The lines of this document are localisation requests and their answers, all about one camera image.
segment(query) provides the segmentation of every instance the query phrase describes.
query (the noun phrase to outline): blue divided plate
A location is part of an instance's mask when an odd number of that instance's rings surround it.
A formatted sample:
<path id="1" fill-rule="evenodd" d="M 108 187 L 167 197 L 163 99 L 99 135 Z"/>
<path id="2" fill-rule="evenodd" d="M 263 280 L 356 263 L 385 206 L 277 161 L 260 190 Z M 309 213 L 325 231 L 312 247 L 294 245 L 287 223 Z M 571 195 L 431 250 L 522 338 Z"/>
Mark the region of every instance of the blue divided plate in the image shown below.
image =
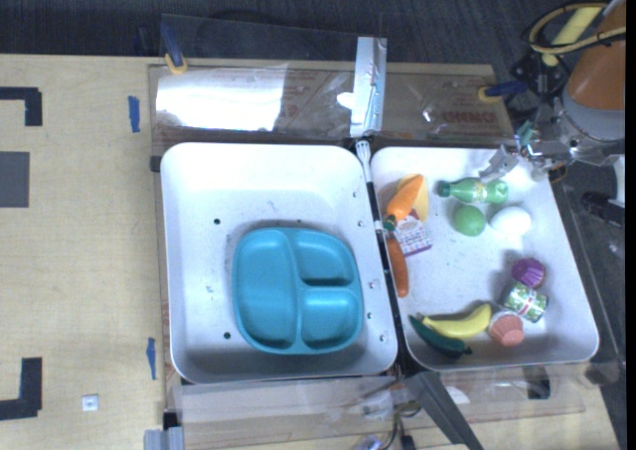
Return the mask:
<path id="1" fill-rule="evenodd" d="M 246 234 L 235 251 L 232 297 L 243 337 L 269 353 L 339 351 L 362 328 L 356 261 L 326 232 L 268 227 Z"/>

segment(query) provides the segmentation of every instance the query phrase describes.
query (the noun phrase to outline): orange carrot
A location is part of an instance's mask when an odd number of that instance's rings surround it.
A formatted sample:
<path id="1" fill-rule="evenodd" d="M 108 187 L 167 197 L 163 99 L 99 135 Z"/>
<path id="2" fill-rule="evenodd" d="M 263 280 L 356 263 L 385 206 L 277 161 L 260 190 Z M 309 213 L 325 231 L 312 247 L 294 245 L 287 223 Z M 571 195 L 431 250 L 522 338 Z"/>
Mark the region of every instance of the orange carrot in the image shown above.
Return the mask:
<path id="1" fill-rule="evenodd" d="M 410 214 L 423 181 L 422 175 L 416 175 L 396 192 L 387 205 L 387 216 L 390 219 L 393 216 L 393 220 L 401 221 Z"/>
<path id="2" fill-rule="evenodd" d="M 395 238 L 387 238 L 387 250 L 391 261 L 391 272 L 394 275 L 397 296 L 403 298 L 408 294 L 408 269 L 406 258 Z"/>

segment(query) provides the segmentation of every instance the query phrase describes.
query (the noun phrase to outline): green ball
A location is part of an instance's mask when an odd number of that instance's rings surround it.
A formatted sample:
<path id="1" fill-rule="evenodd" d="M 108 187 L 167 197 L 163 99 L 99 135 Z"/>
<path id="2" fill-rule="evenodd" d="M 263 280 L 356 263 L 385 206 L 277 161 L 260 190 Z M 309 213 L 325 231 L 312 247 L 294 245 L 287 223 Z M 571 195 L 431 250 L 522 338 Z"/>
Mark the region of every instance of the green ball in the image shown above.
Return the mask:
<path id="1" fill-rule="evenodd" d="M 455 229 L 466 236 L 477 236 L 486 228 L 486 216 L 477 207 L 464 205 L 453 219 Z"/>

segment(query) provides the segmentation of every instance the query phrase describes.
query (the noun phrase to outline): yellow tube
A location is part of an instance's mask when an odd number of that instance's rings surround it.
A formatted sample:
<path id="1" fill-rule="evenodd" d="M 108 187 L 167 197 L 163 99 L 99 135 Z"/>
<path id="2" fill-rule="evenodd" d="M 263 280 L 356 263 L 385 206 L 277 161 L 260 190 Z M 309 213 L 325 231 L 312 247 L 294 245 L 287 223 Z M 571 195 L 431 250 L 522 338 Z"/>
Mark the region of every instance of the yellow tube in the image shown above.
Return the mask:
<path id="1" fill-rule="evenodd" d="M 572 14 L 565 26 L 558 32 L 553 44 L 571 44 L 576 42 L 578 38 L 583 34 L 585 28 L 587 28 L 594 18 L 602 9 L 585 7 L 578 9 Z M 553 55 L 544 55 L 544 64 L 554 67 L 557 65 L 557 58 Z"/>

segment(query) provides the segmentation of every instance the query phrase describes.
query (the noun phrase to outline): wooden surface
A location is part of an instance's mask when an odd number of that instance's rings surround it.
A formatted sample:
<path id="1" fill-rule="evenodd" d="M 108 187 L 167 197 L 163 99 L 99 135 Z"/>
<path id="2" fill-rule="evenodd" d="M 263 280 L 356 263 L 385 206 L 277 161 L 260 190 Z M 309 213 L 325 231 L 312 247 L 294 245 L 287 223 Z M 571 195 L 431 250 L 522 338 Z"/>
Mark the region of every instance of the wooden surface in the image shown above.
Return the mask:
<path id="1" fill-rule="evenodd" d="M 0 421 L 0 449 L 143 448 L 165 405 L 148 68 L 155 59 L 1 56 L 0 85 L 37 86 L 44 126 L 0 101 L 0 151 L 31 153 L 30 206 L 0 209 L 0 399 L 18 395 L 20 361 L 44 361 L 37 418 Z M 129 95 L 139 98 L 132 133 Z M 146 357 L 155 339 L 157 379 Z M 99 395 L 84 412 L 83 395 Z M 611 449 L 597 389 L 582 412 L 473 424 L 486 448 Z M 420 448 L 449 448 L 436 428 Z M 352 448 L 359 437 L 260 446 Z"/>

